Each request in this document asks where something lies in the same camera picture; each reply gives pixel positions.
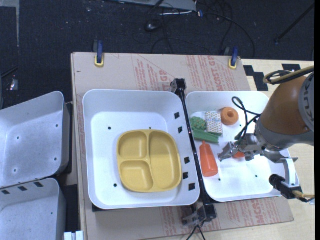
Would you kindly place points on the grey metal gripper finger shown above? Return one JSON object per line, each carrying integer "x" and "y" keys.
{"x": 226, "y": 152}
{"x": 250, "y": 156}

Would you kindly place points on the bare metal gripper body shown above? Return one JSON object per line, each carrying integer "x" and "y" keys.
{"x": 252, "y": 144}

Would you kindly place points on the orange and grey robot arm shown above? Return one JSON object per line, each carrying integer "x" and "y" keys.
{"x": 282, "y": 109}

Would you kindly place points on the small orange toy food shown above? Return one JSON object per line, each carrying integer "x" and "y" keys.
{"x": 239, "y": 155}

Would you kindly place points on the orange bottle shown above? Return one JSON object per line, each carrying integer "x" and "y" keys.
{"x": 208, "y": 161}

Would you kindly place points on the green celery sticks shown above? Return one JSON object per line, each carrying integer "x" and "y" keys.
{"x": 205, "y": 136}

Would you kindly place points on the white plastic tray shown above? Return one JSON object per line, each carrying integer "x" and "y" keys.
{"x": 105, "y": 139}
{"x": 240, "y": 181}

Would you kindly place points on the orange doughnut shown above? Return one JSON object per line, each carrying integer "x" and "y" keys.
{"x": 226, "y": 120}

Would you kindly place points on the white patterned packet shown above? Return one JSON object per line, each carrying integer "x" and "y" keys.
{"x": 213, "y": 122}

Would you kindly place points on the thin black rod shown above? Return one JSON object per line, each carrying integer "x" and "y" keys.
{"x": 192, "y": 141}

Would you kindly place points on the yellow divided plate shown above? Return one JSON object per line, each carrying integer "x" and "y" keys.
{"x": 162, "y": 156}

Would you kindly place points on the brown cardboard board red print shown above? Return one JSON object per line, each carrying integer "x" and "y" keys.
{"x": 150, "y": 66}

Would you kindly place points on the black cylinder on white bracket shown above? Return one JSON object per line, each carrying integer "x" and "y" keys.
{"x": 281, "y": 184}

